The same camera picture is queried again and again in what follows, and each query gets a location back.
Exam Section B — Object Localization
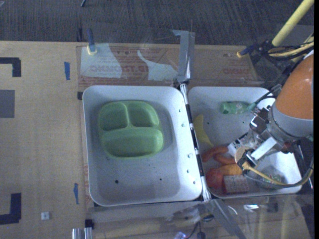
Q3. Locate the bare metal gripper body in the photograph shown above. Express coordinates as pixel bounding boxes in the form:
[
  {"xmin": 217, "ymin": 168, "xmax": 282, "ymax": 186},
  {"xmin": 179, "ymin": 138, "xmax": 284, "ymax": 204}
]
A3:
[{"xmin": 248, "ymin": 105, "xmax": 278, "ymax": 142}]

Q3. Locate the tan round biscuit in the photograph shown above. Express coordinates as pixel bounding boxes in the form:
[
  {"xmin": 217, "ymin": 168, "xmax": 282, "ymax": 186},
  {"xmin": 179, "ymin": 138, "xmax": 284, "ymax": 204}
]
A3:
[{"xmin": 234, "ymin": 146, "xmax": 251, "ymax": 163}]

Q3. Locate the white plastic tray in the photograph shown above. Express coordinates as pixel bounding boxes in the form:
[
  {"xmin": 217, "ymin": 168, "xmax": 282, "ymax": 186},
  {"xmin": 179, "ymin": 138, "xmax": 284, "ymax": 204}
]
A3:
[
  {"xmin": 82, "ymin": 85, "xmax": 203, "ymax": 207},
  {"xmin": 187, "ymin": 86, "xmax": 304, "ymax": 199}
]

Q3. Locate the orange sausage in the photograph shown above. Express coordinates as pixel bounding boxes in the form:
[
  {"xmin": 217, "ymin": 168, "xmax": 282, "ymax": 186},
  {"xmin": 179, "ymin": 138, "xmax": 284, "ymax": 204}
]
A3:
[{"xmin": 214, "ymin": 153, "xmax": 237, "ymax": 165}]

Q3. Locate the orange bread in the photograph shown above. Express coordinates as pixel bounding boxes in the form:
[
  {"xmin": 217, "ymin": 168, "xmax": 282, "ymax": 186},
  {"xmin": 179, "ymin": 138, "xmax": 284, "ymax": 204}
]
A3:
[{"xmin": 218, "ymin": 163, "xmax": 243, "ymax": 176}]

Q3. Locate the orange carrot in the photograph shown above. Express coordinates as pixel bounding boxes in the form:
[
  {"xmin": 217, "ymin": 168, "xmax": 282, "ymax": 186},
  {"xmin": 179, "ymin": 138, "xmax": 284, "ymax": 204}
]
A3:
[{"xmin": 201, "ymin": 145, "xmax": 230, "ymax": 163}]

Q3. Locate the yellow banana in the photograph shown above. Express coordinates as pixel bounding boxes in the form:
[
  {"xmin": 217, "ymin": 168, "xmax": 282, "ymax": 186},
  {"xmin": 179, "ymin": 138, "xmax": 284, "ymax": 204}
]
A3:
[{"xmin": 194, "ymin": 114, "xmax": 214, "ymax": 148}]

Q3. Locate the red tomato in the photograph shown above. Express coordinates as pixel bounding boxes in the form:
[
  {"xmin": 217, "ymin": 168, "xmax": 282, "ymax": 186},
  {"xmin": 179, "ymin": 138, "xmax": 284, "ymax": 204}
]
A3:
[{"xmin": 205, "ymin": 167, "xmax": 225, "ymax": 189}]

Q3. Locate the brown cardboard board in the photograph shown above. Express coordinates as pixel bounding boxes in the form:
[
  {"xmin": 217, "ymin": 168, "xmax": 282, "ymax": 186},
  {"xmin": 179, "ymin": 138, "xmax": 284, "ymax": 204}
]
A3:
[{"xmin": 75, "ymin": 43, "xmax": 314, "ymax": 234}]

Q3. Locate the green divided plate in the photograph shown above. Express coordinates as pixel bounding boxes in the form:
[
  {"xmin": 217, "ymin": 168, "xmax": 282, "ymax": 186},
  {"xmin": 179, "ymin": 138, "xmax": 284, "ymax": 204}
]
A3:
[{"xmin": 97, "ymin": 100, "xmax": 165, "ymax": 159}]

